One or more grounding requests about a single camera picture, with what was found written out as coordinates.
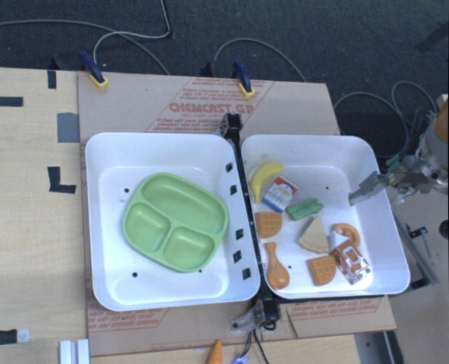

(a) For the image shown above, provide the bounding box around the black block with wires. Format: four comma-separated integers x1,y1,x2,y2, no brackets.
259,297,283,331
217,112,244,140

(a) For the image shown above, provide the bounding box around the orange waffle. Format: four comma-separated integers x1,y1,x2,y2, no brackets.
306,254,338,287
254,211,284,240

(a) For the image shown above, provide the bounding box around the white plastic tray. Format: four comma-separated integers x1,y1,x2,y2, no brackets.
240,133,412,300
84,131,262,312

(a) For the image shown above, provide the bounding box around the yellow banana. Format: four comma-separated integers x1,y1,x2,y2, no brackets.
249,161,285,204

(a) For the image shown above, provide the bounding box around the white blue red carton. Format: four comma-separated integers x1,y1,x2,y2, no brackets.
261,175,299,214

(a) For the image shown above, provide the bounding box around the orange doughnut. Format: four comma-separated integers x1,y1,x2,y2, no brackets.
331,222,362,248

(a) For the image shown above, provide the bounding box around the beige bread wedge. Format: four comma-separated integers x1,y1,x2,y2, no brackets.
297,215,331,255

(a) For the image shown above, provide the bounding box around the green divided plate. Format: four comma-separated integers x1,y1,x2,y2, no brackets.
121,171,230,274

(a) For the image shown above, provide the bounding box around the brown cardboard board red print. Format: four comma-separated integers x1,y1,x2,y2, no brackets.
76,70,397,358

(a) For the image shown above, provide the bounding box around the orange chicken drumstick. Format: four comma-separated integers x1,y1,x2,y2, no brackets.
263,241,290,290

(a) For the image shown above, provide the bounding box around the thin black rod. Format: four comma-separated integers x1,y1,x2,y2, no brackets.
228,127,275,307

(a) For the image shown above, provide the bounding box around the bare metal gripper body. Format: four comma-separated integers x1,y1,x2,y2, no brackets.
377,155,449,199

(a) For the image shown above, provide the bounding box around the white and orange carton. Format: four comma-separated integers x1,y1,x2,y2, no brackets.
328,231,372,286

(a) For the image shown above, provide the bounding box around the orange carrot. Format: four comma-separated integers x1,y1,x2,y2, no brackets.
206,338,225,364

